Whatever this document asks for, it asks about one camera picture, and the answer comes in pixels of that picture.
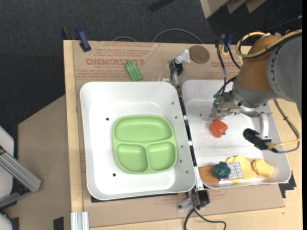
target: table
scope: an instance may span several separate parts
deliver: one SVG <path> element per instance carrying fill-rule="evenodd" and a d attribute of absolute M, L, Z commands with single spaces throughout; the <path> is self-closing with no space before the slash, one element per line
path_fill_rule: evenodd
<path fill-rule="evenodd" d="M 71 186 L 71 211 L 83 212 L 83 187 L 81 178 L 81 162 L 78 136 L 78 117 L 76 112 L 76 79 L 74 68 L 74 47 L 73 41 L 64 41 L 64 65 L 66 81 L 66 105 L 67 105 L 67 126 L 68 126 L 68 148 L 69 148 L 69 167 L 70 167 L 70 186 Z M 291 117 L 292 122 L 301 131 L 301 118 L 295 104 L 281 101 L 284 111 Z M 281 117 L 276 118 L 282 140 L 292 139 L 291 132 Z M 289 153 L 288 160 L 293 171 L 296 185 L 294 191 L 287 192 L 284 200 L 285 207 L 266 209 L 252 212 L 238 212 L 223 215 L 209 216 L 210 220 L 223 220 L 227 223 L 227 229 L 301 229 L 302 228 L 302 153 L 301 149 L 297 152 Z M 143 223 L 126 224 L 125 229 L 182 229 L 183 218 L 169 219 L 163 221 L 151 221 Z M 202 222 L 200 218 L 191 218 L 188 223 L 189 228 L 214 229 L 209 223 Z M 122 225 L 93 228 L 95 230 L 117 230 L 123 229 Z"/>

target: red object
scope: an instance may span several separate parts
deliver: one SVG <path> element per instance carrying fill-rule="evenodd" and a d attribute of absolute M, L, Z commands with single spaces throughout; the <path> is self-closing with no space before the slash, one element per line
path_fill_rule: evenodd
<path fill-rule="evenodd" d="M 222 134 L 228 129 L 227 124 L 223 123 L 221 120 L 216 119 L 210 125 L 210 130 L 213 135 L 217 138 L 221 137 Z"/>

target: black floor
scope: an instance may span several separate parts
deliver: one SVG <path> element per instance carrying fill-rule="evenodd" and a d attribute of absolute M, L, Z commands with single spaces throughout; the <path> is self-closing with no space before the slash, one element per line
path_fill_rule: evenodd
<path fill-rule="evenodd" d="M 6 130 L 65 93 L 61 29 L 85 28 L 89 40 L 118 36 L 151 42 L 161 31 L 180 28 L 214 43 L 221 34 L 263 31 L 302 14 L 302 0 L 268 0 L 250 14 L 221 8 L 208 20 L 199 0 L 0 0 L 0 126 Z M 302 19 L 269 31 L 302 28 Z M 169 32 L 158 42 L 198 43 Z"/>

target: green plate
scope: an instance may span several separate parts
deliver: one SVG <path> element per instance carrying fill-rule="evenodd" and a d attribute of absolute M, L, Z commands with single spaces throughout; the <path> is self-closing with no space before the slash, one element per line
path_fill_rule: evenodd
<path fill-rule="evenodd" d="M 119 118 L 113 126 L 117 163 L 129 173 L 157 173 L 177 162 L 175 134 L 169 121 L 158 115 Z"/>

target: brown round lid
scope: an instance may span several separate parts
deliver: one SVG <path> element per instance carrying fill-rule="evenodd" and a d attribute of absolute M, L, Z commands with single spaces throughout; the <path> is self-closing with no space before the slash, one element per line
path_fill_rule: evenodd
<path fill-rule="evenodd" d="M 210 59 L 209 51 L 201 45 L 192 46 L 189 53 L 190 58 L 199 64 L 206 63 Z"/>

